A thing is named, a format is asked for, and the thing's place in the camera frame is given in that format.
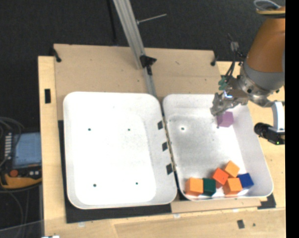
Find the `block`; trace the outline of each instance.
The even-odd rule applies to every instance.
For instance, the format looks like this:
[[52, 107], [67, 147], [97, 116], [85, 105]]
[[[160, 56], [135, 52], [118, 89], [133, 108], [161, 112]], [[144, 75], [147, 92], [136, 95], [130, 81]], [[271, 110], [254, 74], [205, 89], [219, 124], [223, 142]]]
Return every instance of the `block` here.
[[217, 116], [218, 126], [220, 127], [230, 127], [233, 122], [233, 113], [232, 112], [224, 112], [224, 114]]
[[216, 181], [216, 187], [220, 188], [226, 183], [229, 174], [224, 170], [217, 168], [213, 173], [212, 178]]
[[185, 182], [185, 193], [189, 196], [199, 196], [203, 194], [203, 179], [190, 177]]
[[236, 195], [242, 189], [242, 184], [239, 178], [228, 178], [227, 182], [223, 186], [223, 192], [227, 196]]
[[253, 180], [250, 177], [249, 173], [240, 174], [240, 175], [238, 175], [238, 178], [239, 178], [239, 180], [240, 180], [240, 182], [242, 184], [242, 188], [243, 189], [251, 188], [254, 185]]
[[233, 161], [229, 161], [224, 168], [224, 171], [229, 174], [229, 177], [237, 177], [239, 174], [239, 166]]
[[216, 191], [216, 181], [211, 178], [203, 178], [203, 195], [212, 196]]

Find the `red-orange block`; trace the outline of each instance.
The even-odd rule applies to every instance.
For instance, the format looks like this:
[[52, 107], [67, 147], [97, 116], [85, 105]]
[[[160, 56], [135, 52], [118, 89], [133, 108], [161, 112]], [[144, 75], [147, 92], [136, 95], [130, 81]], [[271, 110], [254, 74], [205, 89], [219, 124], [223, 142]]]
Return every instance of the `red-orange block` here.
[[223, 186], [223, 192], [225, 195], [236, 195], [242, 189], [242, 184], [239, 178], [228, 178], [227, 182]]
[[224, 168], [224, 171], [229, 174], [229, 177], [237, 177], [239, 174], [239, 166], [237, 166], [233, 161], [229, 161]]
[[198, 196], [203, 193], [203, 180], [199, 178], [189, 178], [185, 182], [185, 193], [190, 196]]
[[222, 187], [229, 178], [229, 174], [220, 168], [217, 168], [213, 173], [212, 178], [216, 181], [216, 187]]

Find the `white tray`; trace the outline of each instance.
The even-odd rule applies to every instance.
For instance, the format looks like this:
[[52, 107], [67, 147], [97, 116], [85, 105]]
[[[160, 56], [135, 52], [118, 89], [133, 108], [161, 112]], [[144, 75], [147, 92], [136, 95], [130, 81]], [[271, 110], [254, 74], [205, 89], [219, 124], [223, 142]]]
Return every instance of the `white tray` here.
[[[179, 188], [193, 201], [209, 196], [187, 196], [185, 181], [190, 177], [211, 178], [217, 167], [229, 160], [240, 167], [239, 173], [250, 173], [254, 186], [241, 191], [238, 197], [265, 197], [272, 193], [273, 182], [247, 106], [236, 106], [234, 123], [218, 127], [211, 115], [214, 95], [172, 94], [163, 100], [166, 127], [171, 142]], [[213, 199], [226, 198], [217, 189]]]
[[168, 204], [177, 194], [161, 106], [149, 94], [73, 92], [63, 102], [67, 194], [81, 209]]

